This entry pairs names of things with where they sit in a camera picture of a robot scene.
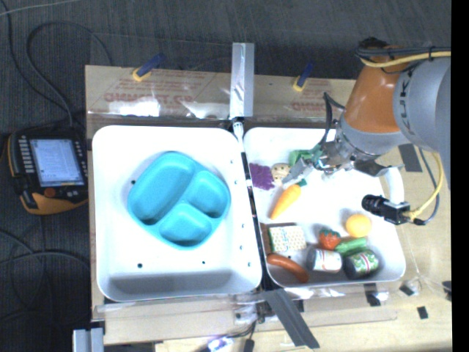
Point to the blue divided plate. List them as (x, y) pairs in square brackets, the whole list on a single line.
[(165, 189)]

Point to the purple grapes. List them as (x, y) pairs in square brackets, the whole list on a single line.
[(261, 176)]

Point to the yellow orange fruit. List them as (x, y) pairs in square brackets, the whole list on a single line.
[(358, 226)]

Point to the white plastic tray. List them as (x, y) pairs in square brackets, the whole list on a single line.
[(337, 196), (117, 211)]

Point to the red strawberry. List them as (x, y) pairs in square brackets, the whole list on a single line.
[(328, 240)]

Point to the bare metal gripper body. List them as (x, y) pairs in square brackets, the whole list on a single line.
[(335, 156)]

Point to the black cylinder on white bracket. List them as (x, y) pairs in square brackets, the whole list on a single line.
[(392, 211)]

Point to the brown cardboard board, red print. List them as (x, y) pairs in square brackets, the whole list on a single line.
[(110, 81)]

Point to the green labelled can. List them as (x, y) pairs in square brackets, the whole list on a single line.
[(362, 264)]

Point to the orange carrot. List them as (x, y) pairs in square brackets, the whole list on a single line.
[(286, 200)]

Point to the green broccoli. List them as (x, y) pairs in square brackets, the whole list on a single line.
[(297, 155)]

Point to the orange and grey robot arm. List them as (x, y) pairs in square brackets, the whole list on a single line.
[(373, 97)]

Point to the green cucumber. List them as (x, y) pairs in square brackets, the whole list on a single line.
[(351, 246)]

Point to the orange sausage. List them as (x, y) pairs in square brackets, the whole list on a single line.
[(289, 266)]

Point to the white and yellow carton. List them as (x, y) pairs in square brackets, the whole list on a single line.
[(287, 238)]

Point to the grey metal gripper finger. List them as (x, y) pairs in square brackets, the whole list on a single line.
[(309, 169), (293, 172)]

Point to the white labelled can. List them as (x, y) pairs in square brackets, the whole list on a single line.
[(326, 260)]

